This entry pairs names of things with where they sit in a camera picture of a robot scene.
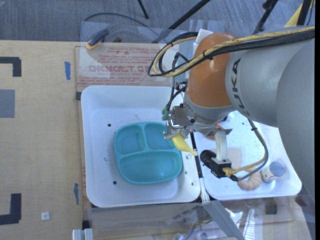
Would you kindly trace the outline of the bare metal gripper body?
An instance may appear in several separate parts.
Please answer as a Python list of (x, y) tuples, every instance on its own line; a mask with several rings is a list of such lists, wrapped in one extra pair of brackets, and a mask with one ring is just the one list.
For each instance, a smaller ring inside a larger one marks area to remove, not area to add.
[(168, 114), (167, 133), (168, 134), (189, 134), (198, 131), (198, 117), (187, 105), (177, 105)]

